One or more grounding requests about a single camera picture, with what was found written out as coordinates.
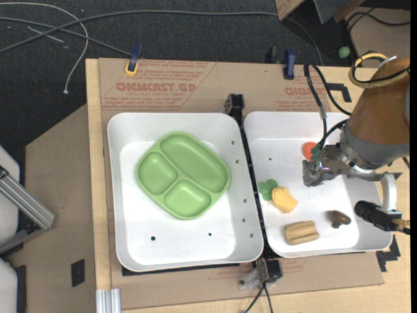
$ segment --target toy corn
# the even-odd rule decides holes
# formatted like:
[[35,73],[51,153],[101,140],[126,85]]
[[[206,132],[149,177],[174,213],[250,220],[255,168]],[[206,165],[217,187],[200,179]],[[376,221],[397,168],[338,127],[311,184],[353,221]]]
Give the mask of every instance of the toy corn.
[[272,190],[272,201],[285,213],[290,213],[297,205],[297,201],[291,196],[289,190],[283,186],[277,186]]

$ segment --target metal bracket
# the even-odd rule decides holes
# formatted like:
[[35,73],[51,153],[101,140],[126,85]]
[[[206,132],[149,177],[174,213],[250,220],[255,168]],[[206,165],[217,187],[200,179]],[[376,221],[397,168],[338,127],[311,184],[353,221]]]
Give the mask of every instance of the metal bracket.
[[395,175],[385,173],[381,177],[382,186],[382,209],[387,212],[395,212],[397,209],[397,183],[395,182]]
[[52,227],[55,215],[34,199],[2,166],[0,166],[0,193],[6,196],[36,225],[33,231],[19,231],[3,243],[0,246],[0,254],[28,240],[38,232]]
[[96,313],[121,313],[120,289],[96,291]]
[[224,106],[220,108],[220,112],[225,113],[237,120],[239,126],[242,125],[242,111],[245,108],[245,100],[243,94],[229,94]]
[[264,259],[261,260],[260,264],[253,269],[250,273],[243,275],[239,281],[238,286],[240,290],[245,288],[255,289],[269,279],[268,269],[266,268],[266,262]]

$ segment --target power cord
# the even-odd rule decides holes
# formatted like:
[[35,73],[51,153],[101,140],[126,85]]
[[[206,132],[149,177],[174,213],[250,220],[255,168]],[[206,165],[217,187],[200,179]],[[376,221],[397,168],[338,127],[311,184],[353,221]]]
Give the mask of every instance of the power cord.
[[358,78],[356,77],[356,69],[358,68],[358,66],[360,64],[362,64],[362,62],[364,62],[365,60],[368,59],[377,59],[379,61],[384,61],[386,60],[388,57],[381,54],[381,53],[377,53],[377,52],[372,52],[369,51],[363,55],[361,55],[353,64],[351,69],[349,70],[349,79],[350,81],[354,84],[357,85],[359,87],[362,88],[376,88],[376,87],[384,87],[387,85],[390,85],[393,82],[402,80],[403,78],[405,78],[406,76],[408,76],[410,74],[410,66],[408,66],[407,68],[404,68],[402,70],[399,70],[389,76],[385,76],[383,78],[376,78],[376,79],[371,79],[371,80],[358,80]]
[[[367,16],[368,18],[371,18],[372,20],[374,20],[374,21],[376,21],[376,22],[378,22],[378,23],[381,23],[381,24],[384,24],[384,25],[388,25],[388,26],[390,26],[390,27],[399,27],[399,26],[401,26],[401,25],[408,25],[408,24],[411,24],[411,21],[408,21],[408,22],[399,22],[399,23],[395,23],[395,22],[387,22],[387,21],[384,21],[384,20],[382,20],[382,19],[380,19],[380,18],[377,18],[376,16],[374,16],[374,15],[371,15],[370,13],[374,10],[375,8],[371,8],[371,9],[369,9],[367,12],[356,12],[356,13],[354,13],[354,14],[352,14],[350,17],[349,17],[349,19],[347,20],[347,25],[349,26],[349,30],[348,30],[348,33],[351,33],[351,31],[352,31],[352,28],[362,19],[362,18],[364,18],[365,16]],[[357,16],[357,15],[361,15],[352,25],[349,25],[349,22],[355,17],[355,16]]]
[[[68,78],[66,79],[65,88],[64,88],[64,91],[63,91],[65,99],[68,99],[68,95],[69,95],[68,84],[70,83],[70,79],[71,79],[75,69],[77,68],[79,62],[83,59],[83,57],[85,55],[85,52],[87,51],[87,48],[89,46],[89,39],[88,39],[89,34],[87,32],[87,29],[83,25],[83,23],[80,21],[79,18],[77,18],[75,15],[71,14],[69,11],[67,11],[65,9],[62,9],[61,7],[58,7],[58,6],[48,5],[48,4],[45,4],[45,3],[9,2],[9,3],[0,3],[0,5],[3,5],[3,6],[5,6],[5,5],[13,5],[13,6],[25,5],[25,6],[38,6],[38,7],[53,8],[53,9],[59,10],[61,12],[64,12],[65,14],[71,16],[73,19],[75,19],[75,24],[79,23],[79,25],[83,28],[84,33],[85,33],[85,38],[86,38],[84,49],[83,49],[81,55],[79,56],[78,60],[76,61],[75,65],[72,67],[72,69],[70,71],[70,74],[68,75]],[[38,37],[46,36],[46,35],[47,35],[46,33],[41,33],[41,34],[38,34],[34,37],[38,38]]]
[[[370,12],[372,12],[372,10],[374,10],[375,9],[375,7],[372,7],[371,9],[369,9],[367,12],[357,12],[357,13],[354,13],[354,14],[352,14],[351,16],[349,16],[349,18],[346,20],[346,32],[347,32],[347,34],[348,34],[348,36],[350,35],[350,33],[351,33],[351,31],[352,31],[352,29],[353,29],[353,27],[362,19],[362,18],[364,18],[366,15],[369,15],[369,13]],[[355,20],[355,22],[353,22],[353,24],[351,24],[351,21],[352,21],[352,19],[355,17],[355,16],[357,16],[357,15],[360,15],[360,17],[359,18],[357,18],[356,20]]]
[[312,64],[312,63],[308,63],[308,64],[304,65],[304,76],[307,78],[308,87],[310,88],[310,91],[311,91],[311,93],[312,93],[312,95],[313,95],[313,97],[314,97],[314,99],[317,103],[317,107],[318,107],[319,113],[320,113],[320,118],[323,121],[323,138],[324,138],[326,136],[326,133],[327,133],[327,122],[326,122],[327,114],[326,114],[326,111],[323,108],[323,104],[320,100],[320,97],[319,97],[319,95],[317,94],[317,92],[314,88],[313,80],[311,79],[310,71],[309,71],[309,66],[310,65],[314,66],[314,64]]
[[[9,21],[9,22],[16,22],[16,23],[31,24],[31,25],[36,25],[38,27],[45,27],[45,28],[50,28],[50,29],[55,28],[55,26],[49,25],[49,24],[46,24],[46,23],[40,23],[40,22],[35,22],[35,21],[23,20],[23,19],[19,19],[19,18],[6,18],[4,16],[0,16],[0,20],[2,20],[2,21]],[[68,30],[68,29],[60,29],[59,31],[62,31],[63,33],[67,33],[67,34],[70,34],[70,35],[73,35],[73,36],[77,36],[79,38],[88,39],[90,42],[93,42],[93,43],[96,43],[98,45],[101,45],[101,46],[103,46],[103,47],[105,47],[107,49],[111,49],[113,51],[119,52],[119,53],[121,53],[123,55],[127,55],[129,57],[132,56],[132,52],[127,52],[127,51],[118,49],[118,48],[116,48],[116,47],[114,47],[112,45],[106,44],[106,43],[104,43],[104,42],[102,42],[100,40],[94,39],[94,38],[92,38],[90,36],[87,37],[87,36],[85,36],[83,34],[76,33],[75,31],[71,31],[71,30]]]
[[323,149],[324,147],[324,143],[326,142],[327,137],[329,137],[329,135],[331,135],[334,131],[336,131],[337,129],[341,129],[343,128],[347,123],[347,119],[340,121],[339,123],[336,123],[324,136],[323,138],[321,138],[321,140],[319,141],[318,145],[319,145],[319,149]]
[[[40,38],[41,36],[45,36],[48,35],[50,33],[54,33],[58,30],[62,30],[64,28],[70,27],[72,25],[76,25],[77,23],[85,23],[85,22],[89,22],[89,21],[93,21],[93,20],[99,20],[101,18],[109,18],[109,17],[115,17],[115,16],[122,16],[122,15],[128,15],[128,14],[177,14],[177,15],[189,15],[189,16],[193,16],[193,15],[197,15],[197,16],[273,16],[275,18],[278,18],[278,14],[276,13],[271,13],[271,12],[191,12],[191,11],[187,11],[187,10],[124,10],[121,12],[113,12],[113,13],[107,13],[107,14],[99,14],[99,15],[95,15],[95,16],[89,16],[86,18],[82,18],[82,19],[78,19],[74,22],[68,22],[56,27],[53,26],[48,26],[50,27],[50,30],[45,31],[42,34],[30,37],[26,40],[23,40],[21,42],[12,44],[10,46],[7,46],[5,48],[1,48],[0,49],[0,53],[2,52],[6,52],[9,51],[11,49],[17,48],[21,45],[30,43],[38,38]],[[18,19],[12,19],[12,18],[0,18],[0,20],[9,20],[9,21],[15,21],[15,22],[22,22],[23,20],[18,20]],[[287,18],[287,20],[289,20],[290,22],[296,24],[297,26],[299,26],[301,28],[301,30],[303,30],[303,32],[305,32],[305,34],[307,34],[307,36],[309,37],[309,39],[311,40],[311,43],[314,45],[317,55],[319,57],[319,61],[320,64],[323,65],[323,58],[321,56],[320,53],[320,49],[317,46],[317,44],[315,43],[313,37],[306,31],[306,29],[304,29],[302,27],[302,25],[300,25],[298,22]]]
[[244,313],[248,313],[250,311],[250,309],[254,306],[254,304],[257,302],[258,298],[261,296],[262,291],[265,290],[266,293],[266,298],[268,299],[268,305],[269,305],[269,310],[270,313],[274,313],[273,309],[272,309],[272,302],[271,302],[271,298],[269,296],[269,292],[268,289],[266,288],[266,282],[263,282],[262,284],[262,288],[259,290],[258,294],[255,296],[255,298],[253,298],[253,301],[250,303],[249,307],[244,311]]

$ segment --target silver metal part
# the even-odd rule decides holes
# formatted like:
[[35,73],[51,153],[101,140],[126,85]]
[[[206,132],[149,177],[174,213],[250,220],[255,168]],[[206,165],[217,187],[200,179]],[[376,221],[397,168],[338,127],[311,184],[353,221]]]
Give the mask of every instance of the silver metal part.
[[96,291],[96,313],[121,313],[120,289]]
[[55,215],[44,207],[39,201],[34,199],[26,189],[11,177],[6,169],[0,166],[0,193],[6,196],[11,203],[16,205],[28,218],[37,226],[38,230],[27,233],[25,230],[19,231],[8,241],[0,246],[0,254],[28,240],[42,230],[52,227]]
[[395,176],[386,173],[381,179],[382,186],[382,210],[387,213],[398,213],[397,211],[397,183]]
[[40,228],[51,228],[55,215],[32,197],[7,171],[0,167],[0,192]]
[[244,288],[249,288],[252,290],[262,286],[263,282],[268,278],[269,275],[268,269],[266,268],[266,262],[264,259],[262,259],[260,264],[254,270],[239,278],[238,286],[241,290]]
[[[380,181],[385,174],[375,170],[367,170],[350,161],[341,144],[323,147],[318,160],[303,160],[303,181],[306,186],[317,186],[323,181],[334,179],[338,175],[357,177],[366,181]],[[401,173],[392,174],[396,179]]]
[[224,106],[219,109],[219,112],[229,115],[234,108],[243,110],[245,107],[245,100],[242,94],[229,94]]

